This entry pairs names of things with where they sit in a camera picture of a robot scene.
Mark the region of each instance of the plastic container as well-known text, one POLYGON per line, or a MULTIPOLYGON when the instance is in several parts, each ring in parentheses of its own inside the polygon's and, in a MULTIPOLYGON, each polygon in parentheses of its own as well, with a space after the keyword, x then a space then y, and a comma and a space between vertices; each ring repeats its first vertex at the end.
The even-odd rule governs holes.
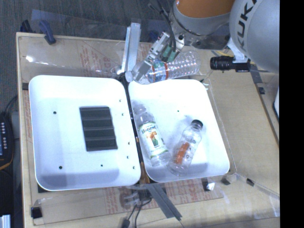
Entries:
POLYGON ((140 143, 148 152, 152 166, 166 165, 171 159, 171 155, 156 125, 154 116, 147 112, 143 104, 134 104, 134 120, 140 143))
POLYGON ((180 52, 174 61, 168 63, 156 59, 148 72, 139 80, 136 80, 142 64, 143 62, 137 63, 132 71, 125 73, 128 82, 134 80, 139 84, 147 85, 167 79, 194 75, 200 69, 201 60, 196 51, 180 52))
POLYGON ((193 120, 190 126, 182 132, 180 141, 173 150, 173 158, 167 166, 174 175, 184 176, 187 174, 194 153, 202 139, 202 127, 201 121, 193 120))

